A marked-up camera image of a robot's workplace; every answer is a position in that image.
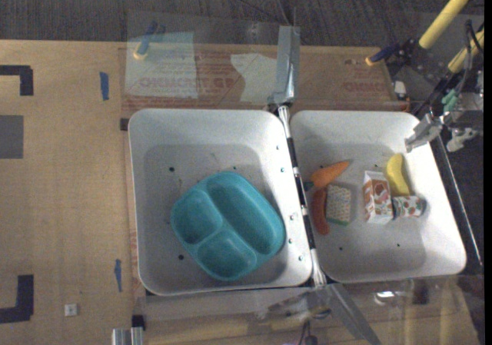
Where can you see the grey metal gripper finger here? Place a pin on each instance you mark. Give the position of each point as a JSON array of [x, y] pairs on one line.
[[423, 132]]

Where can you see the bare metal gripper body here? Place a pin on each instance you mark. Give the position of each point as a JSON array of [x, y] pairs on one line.
[[469, 111]]

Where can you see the yellow banana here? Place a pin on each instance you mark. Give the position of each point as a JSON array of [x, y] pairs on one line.
[[396, 176]]

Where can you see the small white red-printed can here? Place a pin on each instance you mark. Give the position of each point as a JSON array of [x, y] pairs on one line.
[[407, 206]]

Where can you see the white and orange carton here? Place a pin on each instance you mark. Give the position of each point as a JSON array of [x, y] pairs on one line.
[[377, 197]]

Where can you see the orange carrot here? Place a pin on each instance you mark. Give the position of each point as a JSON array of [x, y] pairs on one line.
[[331, 173]]

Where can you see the brown cardboard board red print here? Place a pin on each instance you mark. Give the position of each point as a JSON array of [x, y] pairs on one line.
[[330, 78]]

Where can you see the white patterned packet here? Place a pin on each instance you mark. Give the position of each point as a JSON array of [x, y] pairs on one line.
[[339, 203]]

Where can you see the white plastic tray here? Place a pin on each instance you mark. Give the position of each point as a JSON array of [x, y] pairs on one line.
[[161, 132], [384, 255]]

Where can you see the orange sausage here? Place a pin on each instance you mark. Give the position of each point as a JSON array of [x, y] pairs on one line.
[[319, 213]]

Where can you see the teal divided plate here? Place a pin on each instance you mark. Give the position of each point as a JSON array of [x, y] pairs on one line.
[[238, 205]]

